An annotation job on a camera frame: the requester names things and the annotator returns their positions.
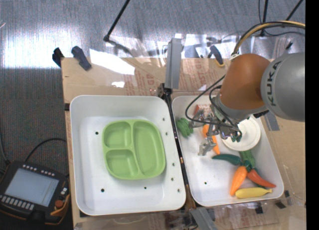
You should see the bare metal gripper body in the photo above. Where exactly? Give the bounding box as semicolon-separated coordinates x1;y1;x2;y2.
196;109;242;141

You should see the small orange carrot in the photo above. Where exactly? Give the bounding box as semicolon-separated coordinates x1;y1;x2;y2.
202;124;221;155

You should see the dark green chili pepper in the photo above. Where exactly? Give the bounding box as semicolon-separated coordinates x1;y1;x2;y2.
211;153;242;166

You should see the white plastic tray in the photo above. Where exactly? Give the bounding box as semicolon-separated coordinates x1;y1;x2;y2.
171;95;285;208
69;95;187;217

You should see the white round bowl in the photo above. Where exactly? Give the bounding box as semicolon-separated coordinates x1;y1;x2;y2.
221;117;262;152

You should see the large orange carrot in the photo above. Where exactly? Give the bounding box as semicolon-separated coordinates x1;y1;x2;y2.
229;160;253;197

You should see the black block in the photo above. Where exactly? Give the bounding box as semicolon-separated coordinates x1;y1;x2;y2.
157;83;172;98

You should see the green divided plate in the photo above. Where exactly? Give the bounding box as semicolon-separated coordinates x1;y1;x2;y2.
101;119;166;181

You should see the red chili pepper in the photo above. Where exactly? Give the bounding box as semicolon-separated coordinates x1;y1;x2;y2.
246;168;277;189

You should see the brown cardboard board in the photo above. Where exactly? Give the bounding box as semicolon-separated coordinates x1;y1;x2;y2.
60;56;306;230

